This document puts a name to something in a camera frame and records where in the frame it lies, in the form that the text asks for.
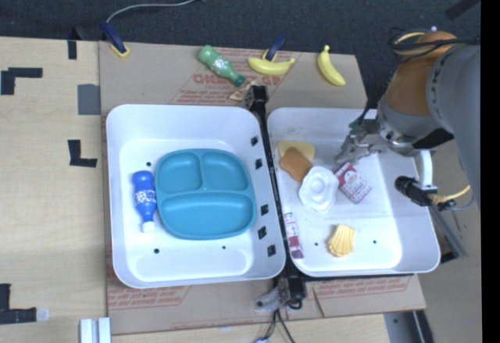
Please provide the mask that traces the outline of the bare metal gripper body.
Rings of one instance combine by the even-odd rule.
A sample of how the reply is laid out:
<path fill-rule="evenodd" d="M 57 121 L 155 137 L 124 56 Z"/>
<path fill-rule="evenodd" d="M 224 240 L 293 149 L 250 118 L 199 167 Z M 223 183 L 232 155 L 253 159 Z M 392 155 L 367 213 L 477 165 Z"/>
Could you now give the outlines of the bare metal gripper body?
<path fill-rule="evenodd" d="M 413 141 L 391 128 L 384 120 L 358 118 L 350 124 L 350 139 L 356 146 L 373 147 L 377 153 L 392 150 L 398 154 L 413 155 Z"/>

